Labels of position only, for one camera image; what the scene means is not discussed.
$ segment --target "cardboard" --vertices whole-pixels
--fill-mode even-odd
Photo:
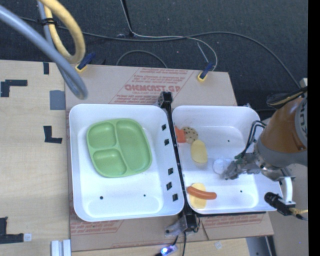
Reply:
[[[178,216],[129,220],[85,222],[73,209],[69,112],[77,104],[149,104],[157,102],[162,91],[172,92],[172,108],[181,105],[236,106],[237,101],[226,72],[209,72],[197,80],[199,70],[89,65],[81,77],[88,89],[85,100],[65,89],[70,237],[73,252],[109,248],[171,244],[165,229]],[[202,217],[197,233],[188,241],[273,235],[268,213]]]

